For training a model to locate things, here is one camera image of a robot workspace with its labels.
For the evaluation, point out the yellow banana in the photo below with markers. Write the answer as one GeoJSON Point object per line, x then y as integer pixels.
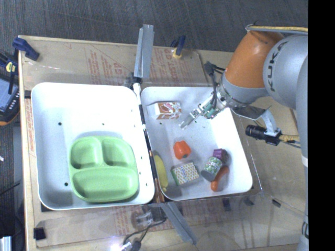
{"type": "Point", "coordinates": [161, 171]}

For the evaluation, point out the black cylinder on white bracket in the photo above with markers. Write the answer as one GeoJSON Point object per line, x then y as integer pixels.
{"type": "Point", "coordinates": [261, 132]}

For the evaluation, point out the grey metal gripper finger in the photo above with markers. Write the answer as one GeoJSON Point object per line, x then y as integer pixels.
{"type": "Point", "coordinates": [195, 118]}
{"type": "Point", "coordinates": [193, 112]}

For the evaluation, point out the purple can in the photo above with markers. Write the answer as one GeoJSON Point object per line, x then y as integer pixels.
{"type": "Point", "coordinates": [220, 154]}

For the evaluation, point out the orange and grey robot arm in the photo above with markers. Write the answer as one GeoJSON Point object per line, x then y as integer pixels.
{"type": "Point", "coordinates": [282, 69]}

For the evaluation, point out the thin black and white rod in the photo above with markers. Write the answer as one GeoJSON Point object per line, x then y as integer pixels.
{"type": "Point", "coordinates": [142, 115]}

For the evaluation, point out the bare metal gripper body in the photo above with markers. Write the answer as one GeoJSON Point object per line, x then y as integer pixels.
{"type": "Point", "coordinates": [221, 102]}

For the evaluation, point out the white and orange carton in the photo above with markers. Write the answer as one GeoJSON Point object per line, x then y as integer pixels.
{"type": "Point", "coordinates": [165, 110]}

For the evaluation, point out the can with green label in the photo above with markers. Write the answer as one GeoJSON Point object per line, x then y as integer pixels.
{"type": "Point", "coordinates": [212, 168]}

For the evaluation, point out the orange carrot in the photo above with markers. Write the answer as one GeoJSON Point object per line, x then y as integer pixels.
{"type": "Point", "coordinates": [220, 179]}

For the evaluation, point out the white plastic tray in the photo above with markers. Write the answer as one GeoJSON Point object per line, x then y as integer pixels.
{"type": "Point", "coordinates": [209, 137]}
{"type": "Point", "coordinates": [91, 108]}

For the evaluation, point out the orange bell pepper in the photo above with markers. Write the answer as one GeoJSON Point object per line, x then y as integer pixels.
{"type": "Point", "coordinates": [181, 150]}

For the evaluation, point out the brown cardboard board red print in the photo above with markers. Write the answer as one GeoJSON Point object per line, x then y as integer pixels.
{"type": "Point", "coordinates": [78, 61]}

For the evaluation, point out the green divided plate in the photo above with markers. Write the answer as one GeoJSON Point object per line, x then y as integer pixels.
{"type": "Point", "coordinates": [104, 182]}

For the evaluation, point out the green and yellow carton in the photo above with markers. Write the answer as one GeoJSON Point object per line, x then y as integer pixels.
{"type": "Point", "coordinates": [184, 173]}

